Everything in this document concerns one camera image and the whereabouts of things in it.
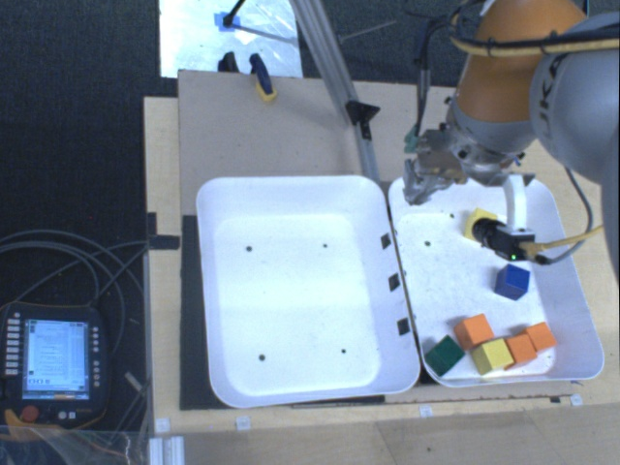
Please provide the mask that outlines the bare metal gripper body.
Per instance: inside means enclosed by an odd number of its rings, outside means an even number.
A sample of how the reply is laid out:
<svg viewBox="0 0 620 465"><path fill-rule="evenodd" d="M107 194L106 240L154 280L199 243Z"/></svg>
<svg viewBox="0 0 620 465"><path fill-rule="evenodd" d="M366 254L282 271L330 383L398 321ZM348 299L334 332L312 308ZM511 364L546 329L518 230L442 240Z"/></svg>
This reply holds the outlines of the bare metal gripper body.
<svg viewBox="0 0 620 465"><path fill-rule="evenodd" d="M463 184L473 179L484 186L493 186L512 163L510 154L485 148L462 131L428 130L418 138L414 180L430 186Z"/></svg>

